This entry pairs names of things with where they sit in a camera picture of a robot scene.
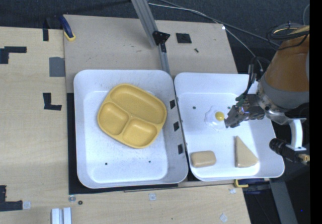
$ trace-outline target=black floor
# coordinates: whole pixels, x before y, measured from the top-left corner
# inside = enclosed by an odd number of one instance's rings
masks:
[[[246,30],[265,37],[269,28],[288,23],[309,24],[310,0],[167,0],[188,9],[200,11],[225,23],[257,56],[272,59],[275,50],[267,41],[247,34]],[[170,6],[160,0],[151,3]],[[188,11],[151,6],[155,19],[173,21],[211,22]],[[0,0],[0,26],[42,28],[45,20],[51,28],[60,28],[62,14],[137,18],[128,0]],[[232,35],[227,34],[239,73],[245,73],[253,57]],[[309,121],[303,124],[304,144],[309,144]],[[287,140],[288,130],[275,127],[279,138]],[[286,163],[286,181],[294,212],[299,224],[310,223],[310,171]],[[279,223],[277,209],[268,189],[258,195],[246,194],[246,202],[253,224]]]

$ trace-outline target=yellow ball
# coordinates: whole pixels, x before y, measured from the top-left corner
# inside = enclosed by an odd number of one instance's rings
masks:
[[[215,117],[218,121],[222,121],[225,119],[225,115],[221,111],[217,111]]]

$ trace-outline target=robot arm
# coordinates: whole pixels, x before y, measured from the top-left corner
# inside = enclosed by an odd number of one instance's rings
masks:
[[[248,94],[248,90],[256,80],[253,68],[255,60],[260,58],[252,60],[248,87],[236,98],[238,102],[224,122],[226,128],[235,128],[243,121],[266,116],[280,125],[289,124],[291,144],[275,138],[270,148],[292,162],[308,164],[309,156],[303,153],[306,149],[302,147],[301,122],[305,119],[292,119],[285,113],[309,102],[309,26],[296,27],[290,34],[277,37],[280,29],[273,29],[272,36],[283,42],[257,83],[256,94]]]

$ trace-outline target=beige sponge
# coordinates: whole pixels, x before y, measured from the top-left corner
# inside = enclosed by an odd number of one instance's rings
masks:
[[[213,151],[191,153],[191,163],[195,168],[212,166],[217,159]]]
[[[247,168],[258,162],[257,157],[244,144],[239,136],[235,137],[235,166],[237,168]]]

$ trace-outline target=yellow divided dish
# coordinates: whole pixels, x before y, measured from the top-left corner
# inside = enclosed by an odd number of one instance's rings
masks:
[[[97,114],[102,131],[133,148],[149,146],[167,118],[167,108],[156,96],[131,85],[115,86]]]

